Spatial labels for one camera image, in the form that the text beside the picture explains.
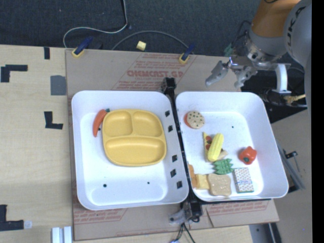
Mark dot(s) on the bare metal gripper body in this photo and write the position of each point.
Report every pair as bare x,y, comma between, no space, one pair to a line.
246,57

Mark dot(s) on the thin black rod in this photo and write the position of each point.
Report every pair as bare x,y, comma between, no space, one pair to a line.
178,130

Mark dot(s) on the orange bell pepper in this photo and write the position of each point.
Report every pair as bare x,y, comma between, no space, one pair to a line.
247,155

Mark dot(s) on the tan bread slice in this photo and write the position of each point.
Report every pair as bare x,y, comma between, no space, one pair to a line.
220,185

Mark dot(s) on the orange carrot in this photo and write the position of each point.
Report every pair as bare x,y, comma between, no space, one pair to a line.
97,124

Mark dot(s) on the yellow cheese wedge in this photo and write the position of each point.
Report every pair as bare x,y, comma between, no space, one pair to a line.
202,181

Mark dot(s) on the brown cardboard board red print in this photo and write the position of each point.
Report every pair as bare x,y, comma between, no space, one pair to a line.
152,67

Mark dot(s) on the tan spotted biscuit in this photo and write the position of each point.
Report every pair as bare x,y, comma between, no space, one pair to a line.
194,119

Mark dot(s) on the yellow cube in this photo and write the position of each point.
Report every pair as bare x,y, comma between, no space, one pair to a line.
141,45

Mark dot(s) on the beige toy food piece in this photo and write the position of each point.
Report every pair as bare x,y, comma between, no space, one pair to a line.
223,154

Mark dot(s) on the orange toy food piece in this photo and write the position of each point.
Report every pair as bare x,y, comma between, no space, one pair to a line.
192,176

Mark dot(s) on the black cylinder on white bracket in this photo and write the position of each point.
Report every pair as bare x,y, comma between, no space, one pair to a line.
279,85

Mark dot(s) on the yellow corn cob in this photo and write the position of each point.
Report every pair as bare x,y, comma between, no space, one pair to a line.
215,147

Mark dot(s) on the green toy leaf vegetable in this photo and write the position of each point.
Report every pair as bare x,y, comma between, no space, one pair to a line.
222,166

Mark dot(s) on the white plastic tray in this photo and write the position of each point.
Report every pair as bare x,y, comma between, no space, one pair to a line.
126,186
243,125

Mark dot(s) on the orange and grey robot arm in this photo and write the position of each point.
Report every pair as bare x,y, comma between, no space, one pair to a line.
276,16

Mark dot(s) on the yellow divided plate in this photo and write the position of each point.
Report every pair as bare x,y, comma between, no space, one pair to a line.
134,137

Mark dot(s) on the white patterned carton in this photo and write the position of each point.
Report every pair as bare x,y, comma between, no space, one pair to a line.
243,180

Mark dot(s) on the yellow pizza slice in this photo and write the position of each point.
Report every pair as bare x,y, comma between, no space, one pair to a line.
206,142

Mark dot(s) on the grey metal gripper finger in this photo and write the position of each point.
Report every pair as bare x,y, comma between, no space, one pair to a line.
243,78
215,75

